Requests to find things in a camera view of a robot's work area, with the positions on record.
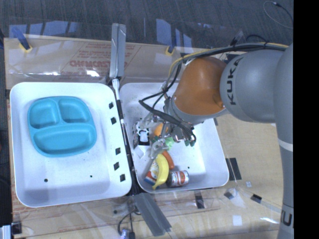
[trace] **blue plate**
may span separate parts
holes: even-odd
[[[90,110],[76,97],[36,100],[28,110],[28,127],[35,149],[49,157],[79,154],[96,142]]]

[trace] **blue object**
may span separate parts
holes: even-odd
[[[90,110],[76,97],[36,100],[28,110],[28,127],[35,149],[48,157],[83,153],[96,142]]]

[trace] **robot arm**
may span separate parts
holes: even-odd
[[[228,64],[211,57],[227,51],[246,53]],[[169,79],[188,61],[172,97]],[[165,95],[164,111],[140,104],[157,120],[164,121],[163,137],[172,136],[194,145],[193,126],[206,119],[231,113],[243,121],[276,123],[284,175],[284,196],[279,239],[294,237],[293,188],[293,44],[244,44],[236,48],[204,51],[180,59],[159,95]]]

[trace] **gray carpet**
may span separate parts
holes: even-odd
[[[267,1],[277,2],[282,7]],[[122,23],[127,26],[128,42],[224,47],[241,30],[247,42],[265,39],[290,45],[293,42],[290,18],[293,12],[294,0],[0,0],[0,28],[8,37],[11,24],[51,20],[80,22],[82,28],[79,31],[61,35],[109,40],[109,26]],[[159,24],[163,22],[178,31],[171,31],[168,38],[165,34],[159,35]],[[190,41],[185,42],[181,35],[188,36]],[[3,50],[0,50],[0,68],[1,227],[11,223]]]

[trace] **yellow banana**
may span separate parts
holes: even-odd
[[[159,165],[159,174],[156,183],[152,186],[153,190],[155,190],[157,186],[166,182],[169,172],[168,161],[162,154],[157,155],[156,162]]]

